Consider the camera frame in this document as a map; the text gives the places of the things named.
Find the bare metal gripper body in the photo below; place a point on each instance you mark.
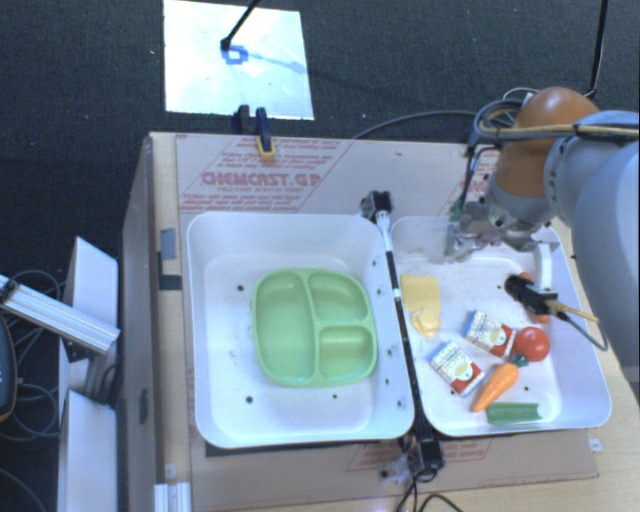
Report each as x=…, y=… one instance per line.
x=482, y=227

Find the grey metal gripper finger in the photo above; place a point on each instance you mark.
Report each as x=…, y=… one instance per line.
x=452, y=245
x=472, y=250

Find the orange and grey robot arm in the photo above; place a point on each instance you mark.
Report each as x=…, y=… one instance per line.
x=590, y=165

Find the yellow cheese slice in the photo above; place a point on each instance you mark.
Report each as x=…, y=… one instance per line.
x=422, y=300

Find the thin black and white rod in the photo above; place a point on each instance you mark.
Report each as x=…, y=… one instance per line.
x=400, y=305

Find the small red and white carton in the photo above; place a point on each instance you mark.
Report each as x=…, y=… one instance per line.
x=456, y=369
x=490, y=332

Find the brown cardboard board red print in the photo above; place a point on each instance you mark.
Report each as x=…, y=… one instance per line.
x=400, y=170

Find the red tomato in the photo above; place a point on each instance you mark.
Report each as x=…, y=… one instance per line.
x=532, y=344

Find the orange carrot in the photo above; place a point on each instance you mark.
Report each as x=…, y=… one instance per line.
x=497, y=385

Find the green celery stick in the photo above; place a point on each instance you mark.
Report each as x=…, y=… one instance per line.
x=512, y=413

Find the white plastic tray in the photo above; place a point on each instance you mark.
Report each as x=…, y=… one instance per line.
x=225, y=380
x=565, y=395

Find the green divided plate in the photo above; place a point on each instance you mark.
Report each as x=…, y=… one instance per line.
x=290, y=325

